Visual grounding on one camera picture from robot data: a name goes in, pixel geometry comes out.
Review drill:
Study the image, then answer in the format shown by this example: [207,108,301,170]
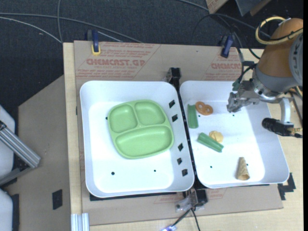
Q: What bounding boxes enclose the green divided plate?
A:
[107,99,175,160]

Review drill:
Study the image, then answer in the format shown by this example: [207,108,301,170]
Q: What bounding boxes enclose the black cylinder on white bracket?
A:
[261,97,295,137]

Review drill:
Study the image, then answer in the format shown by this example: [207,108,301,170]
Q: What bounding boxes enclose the yellow ruffled biscuit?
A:
[208,130,224,144]

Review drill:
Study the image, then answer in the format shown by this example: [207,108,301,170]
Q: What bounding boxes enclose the orange pretzel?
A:
[194,101,214,116]

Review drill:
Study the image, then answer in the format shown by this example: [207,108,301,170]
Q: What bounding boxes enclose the green celery stick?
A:
[197,132,225,153]
[187,103,199,129]

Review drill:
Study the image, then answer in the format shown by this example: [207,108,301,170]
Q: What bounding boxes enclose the thin black rod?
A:
[174,80,198,190]

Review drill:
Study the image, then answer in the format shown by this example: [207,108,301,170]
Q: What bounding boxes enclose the black block with thin wires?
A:
[165,67,181,84]
[175,189,208,213]

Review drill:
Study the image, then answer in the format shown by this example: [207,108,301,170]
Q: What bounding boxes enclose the white plastic tray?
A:
[179,80,290,190]
[79,80,195,199]

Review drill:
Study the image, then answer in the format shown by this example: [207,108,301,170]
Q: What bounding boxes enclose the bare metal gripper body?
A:
[236,80,280,106]

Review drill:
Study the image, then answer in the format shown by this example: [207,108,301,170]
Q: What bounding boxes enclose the brown cardboard board red print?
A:
[73,40,284,226]

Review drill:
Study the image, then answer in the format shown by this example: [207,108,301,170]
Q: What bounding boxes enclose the tan ice cream cone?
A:
[235,156,251,181]

